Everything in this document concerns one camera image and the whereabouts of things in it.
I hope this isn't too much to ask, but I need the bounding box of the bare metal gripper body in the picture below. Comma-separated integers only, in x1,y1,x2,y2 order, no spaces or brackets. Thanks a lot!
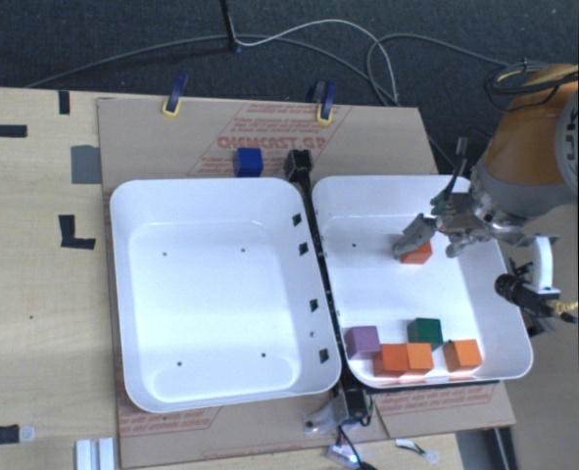
434,192,534,247

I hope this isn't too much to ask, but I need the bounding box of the orange cube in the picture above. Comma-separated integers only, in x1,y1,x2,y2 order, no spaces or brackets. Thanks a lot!
372,343,410,378
405,342,435,373
442,338,484,373
399,241,434,265

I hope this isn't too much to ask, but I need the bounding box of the white plastic tray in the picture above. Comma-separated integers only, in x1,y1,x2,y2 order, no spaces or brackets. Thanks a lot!
109,176,344,414
311,173,535,391

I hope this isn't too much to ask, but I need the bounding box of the green cube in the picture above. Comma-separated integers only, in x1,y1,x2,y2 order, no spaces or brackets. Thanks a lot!
406,316,444,353

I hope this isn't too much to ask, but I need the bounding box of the purple cube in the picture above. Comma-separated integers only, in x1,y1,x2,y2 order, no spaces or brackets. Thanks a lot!
343,325,383,361

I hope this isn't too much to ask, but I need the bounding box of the blue cube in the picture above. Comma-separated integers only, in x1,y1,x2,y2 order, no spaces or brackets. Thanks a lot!
231,146,264,178

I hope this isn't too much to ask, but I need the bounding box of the brown cardboard board red print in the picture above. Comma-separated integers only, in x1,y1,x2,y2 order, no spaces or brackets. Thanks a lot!
95,96,516,470

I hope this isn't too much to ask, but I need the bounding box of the black cylinder on white bracket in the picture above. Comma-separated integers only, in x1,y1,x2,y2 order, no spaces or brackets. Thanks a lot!
494,234,562,320

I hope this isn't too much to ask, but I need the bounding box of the black block with thin wires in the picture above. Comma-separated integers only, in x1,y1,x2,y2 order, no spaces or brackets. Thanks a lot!
341,386,374,424
283,149,315,183

